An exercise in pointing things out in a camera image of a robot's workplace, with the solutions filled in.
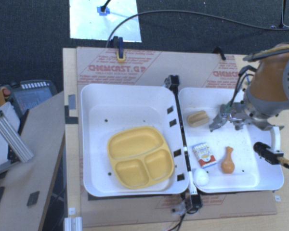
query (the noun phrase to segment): dark floor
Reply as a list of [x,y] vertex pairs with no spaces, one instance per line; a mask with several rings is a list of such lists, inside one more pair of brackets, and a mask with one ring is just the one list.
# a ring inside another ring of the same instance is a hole
[[[189,10],[265,28],[279,25],[282,10],[282,0],[136,1],[138,12]],[[126,43],[126,48],[212,52],[220,46],[225,53],[248,54],[289,42],[289,31],[255,29],[199,15],[150,14],[139,21],[143,42]],[[289,0],[284,23],[289,25]],[[0,85],[12,80],[49,79],[61,91],[62,48],[76,46],[104,47],[105,41],[70,39],[69,0],[0,0]],[[55,197],[51,203],[54,200],[50,211],[58,216],[50,214],[45,230],[57,224],[63,209]]]

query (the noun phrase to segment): black carpet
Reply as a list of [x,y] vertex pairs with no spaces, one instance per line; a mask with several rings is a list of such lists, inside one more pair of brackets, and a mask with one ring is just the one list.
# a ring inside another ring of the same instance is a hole
[[[190,10],[270,28],[279,25],[282,0],[136,0],[138,12]],[[284,23],[289,25],[289,0]],[[289,31],[267,31],[205,16],[162,13],[140,17],[142,43],[126,48],[247,54],[289,42]],[[104,47],[105,41],[69,37],[69,0],[0,0],[0,85],[50,79],[63,89],[62,48]]]

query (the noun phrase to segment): white square panel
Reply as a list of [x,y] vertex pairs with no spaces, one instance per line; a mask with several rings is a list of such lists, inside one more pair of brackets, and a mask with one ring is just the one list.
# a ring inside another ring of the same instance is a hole
[[[111,0],[110,14],[100,15],[97,8],[107,0],[70,0],[70,37],[107,40],[112,30],[126,18],[137,14],[136,0]],[[138,17],[117,29],[114,35],[124,41],[141,42]]]

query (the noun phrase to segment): orange pear-shaped object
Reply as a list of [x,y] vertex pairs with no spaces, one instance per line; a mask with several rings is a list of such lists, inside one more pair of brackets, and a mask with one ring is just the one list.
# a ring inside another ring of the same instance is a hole
[[222,171],[226,174],[231,174],[235,170],[235,164],[231,159],[231,152],[233,148],[230,146],[226,147],[226,158],[222,161]]

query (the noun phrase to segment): yellow plate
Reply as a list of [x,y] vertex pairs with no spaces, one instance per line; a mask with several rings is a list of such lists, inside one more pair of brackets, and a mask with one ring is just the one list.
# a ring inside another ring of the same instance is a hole
[[173,173],[169,147],[154,127],[143,126],[116,133],[108,141],[107,153],[116,177],[130,189],[151,186]]

